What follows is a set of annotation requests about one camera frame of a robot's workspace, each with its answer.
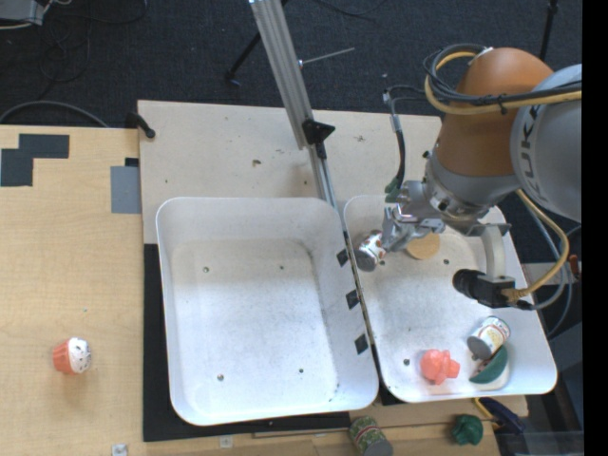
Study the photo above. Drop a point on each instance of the red and white can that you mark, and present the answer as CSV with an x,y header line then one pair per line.
x,y
370,251

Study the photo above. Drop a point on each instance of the pale wood board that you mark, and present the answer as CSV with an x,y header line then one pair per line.
x,y
228,159

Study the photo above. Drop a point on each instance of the thin black and white rod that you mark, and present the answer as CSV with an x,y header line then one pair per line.
x,y
357,273

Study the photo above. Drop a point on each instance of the black cylinder on white bracket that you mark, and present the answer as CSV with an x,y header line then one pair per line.
x,y
484,288

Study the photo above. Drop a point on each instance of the green and white bowl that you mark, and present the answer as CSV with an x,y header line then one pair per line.
x,y
494,371

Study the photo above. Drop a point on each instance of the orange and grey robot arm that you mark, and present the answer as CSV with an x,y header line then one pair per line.
x,y
489,126

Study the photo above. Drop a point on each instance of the round tan biscuit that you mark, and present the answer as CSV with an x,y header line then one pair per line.
x,y
425,247

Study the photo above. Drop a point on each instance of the pink orange toy food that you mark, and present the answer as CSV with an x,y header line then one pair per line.
x,y
438,365

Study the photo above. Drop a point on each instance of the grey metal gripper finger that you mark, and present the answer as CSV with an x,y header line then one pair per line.
x,y
427,227
392,235

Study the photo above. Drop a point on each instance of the green patterned can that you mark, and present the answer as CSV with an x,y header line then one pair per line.
x,y
368,437

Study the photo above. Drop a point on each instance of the orange and white cupcake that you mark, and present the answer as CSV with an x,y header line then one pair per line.
x,y
71,355

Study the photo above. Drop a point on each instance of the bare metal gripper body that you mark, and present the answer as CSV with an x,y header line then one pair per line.
x,y
423,204

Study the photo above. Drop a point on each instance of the green broccoli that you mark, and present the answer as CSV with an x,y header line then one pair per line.
x,y
467,429

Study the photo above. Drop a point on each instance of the white plastic tray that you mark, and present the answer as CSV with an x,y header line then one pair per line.
x,y
418,311
256,311

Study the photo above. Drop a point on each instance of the white and yellow can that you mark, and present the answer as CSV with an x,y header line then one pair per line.
x,y
489,335

